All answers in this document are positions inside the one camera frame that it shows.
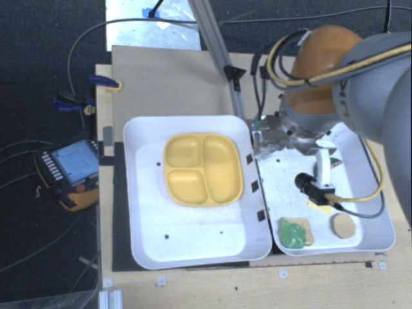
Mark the green lettuce leaf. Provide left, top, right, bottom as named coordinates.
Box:
left=278, top=220, right=306, bottom=249

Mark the tan bread slice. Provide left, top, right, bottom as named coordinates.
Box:
left=278, top=216, right=315, bottom=247

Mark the yellow cheese slice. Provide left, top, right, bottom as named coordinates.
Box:
left=306, top=198, right=333, bottom=215

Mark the yellow divided plate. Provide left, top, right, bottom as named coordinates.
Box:
left=163, top=133, right=244, bottom=209

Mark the teal and white toy food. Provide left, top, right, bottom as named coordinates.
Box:
left=313, top=156, right=344, bottom=177

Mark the black cylinder on white bracket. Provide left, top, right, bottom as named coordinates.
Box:
left=294, top=140, right=337, bottom=206

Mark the white plastic tray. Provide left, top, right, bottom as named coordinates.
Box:
left=250, top=118, right=397, bottom=257
left=122, top=115, right=274, bottom=270

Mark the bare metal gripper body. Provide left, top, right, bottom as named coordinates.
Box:
left=252, top=113, right=326, bottom=159

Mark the round tan biscuit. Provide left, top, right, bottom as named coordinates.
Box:
left=328, top=212, right=357, bottom=239

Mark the brown cardboard board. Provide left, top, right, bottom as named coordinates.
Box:
left=111, top=44, right=388, bottom=270

